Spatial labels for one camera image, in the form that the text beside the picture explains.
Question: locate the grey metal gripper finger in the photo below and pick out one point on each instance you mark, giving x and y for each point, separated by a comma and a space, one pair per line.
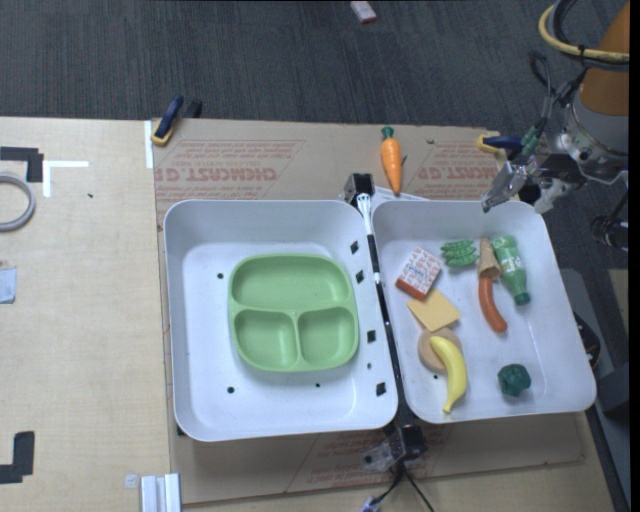
549, 196
505, 185

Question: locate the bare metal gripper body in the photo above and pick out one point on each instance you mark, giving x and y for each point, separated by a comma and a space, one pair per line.
580, 167

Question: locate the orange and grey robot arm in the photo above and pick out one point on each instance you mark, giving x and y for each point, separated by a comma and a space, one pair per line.
607, 75

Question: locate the brown waffle cone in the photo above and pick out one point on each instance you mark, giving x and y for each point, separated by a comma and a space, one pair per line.
487, 260

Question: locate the green pea pods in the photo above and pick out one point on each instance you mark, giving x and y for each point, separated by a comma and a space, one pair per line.
459, 253

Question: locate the green bottle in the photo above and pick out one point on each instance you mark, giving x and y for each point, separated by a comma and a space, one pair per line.
512, 270

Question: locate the white paper sheet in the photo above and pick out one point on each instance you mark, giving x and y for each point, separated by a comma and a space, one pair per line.
395, 195

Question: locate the orange carrot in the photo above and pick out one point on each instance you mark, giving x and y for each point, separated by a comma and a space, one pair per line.
392, 160

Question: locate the orange sausage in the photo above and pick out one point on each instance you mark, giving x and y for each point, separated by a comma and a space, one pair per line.
490, 307

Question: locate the orange and white carton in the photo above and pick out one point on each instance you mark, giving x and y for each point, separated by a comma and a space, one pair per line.
419, 273

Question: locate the white plastic tray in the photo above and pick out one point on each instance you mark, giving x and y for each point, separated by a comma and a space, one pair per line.
545, 330
205, 320

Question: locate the yellow cheese slice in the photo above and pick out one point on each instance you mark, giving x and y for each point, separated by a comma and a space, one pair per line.
434, 310

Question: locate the thin black and white rod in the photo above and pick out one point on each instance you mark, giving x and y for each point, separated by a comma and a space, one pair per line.
381, 292

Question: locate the tan round biscuit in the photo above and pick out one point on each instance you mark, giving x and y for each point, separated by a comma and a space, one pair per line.
426, 352

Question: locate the green broccoli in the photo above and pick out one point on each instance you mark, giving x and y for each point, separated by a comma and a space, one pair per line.
513, 381

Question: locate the yellow banana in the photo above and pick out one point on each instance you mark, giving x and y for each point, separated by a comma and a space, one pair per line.
454, 370

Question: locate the white and red small box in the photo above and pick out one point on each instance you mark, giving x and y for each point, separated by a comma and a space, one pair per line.
364, 11

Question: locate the green divided plate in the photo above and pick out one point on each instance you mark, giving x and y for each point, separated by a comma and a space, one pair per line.
287, 282

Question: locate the brown cardboard board red print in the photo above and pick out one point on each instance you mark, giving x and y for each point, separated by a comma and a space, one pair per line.
225, 165

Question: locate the grey tape roll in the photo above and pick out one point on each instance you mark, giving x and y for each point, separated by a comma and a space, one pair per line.
29, 207

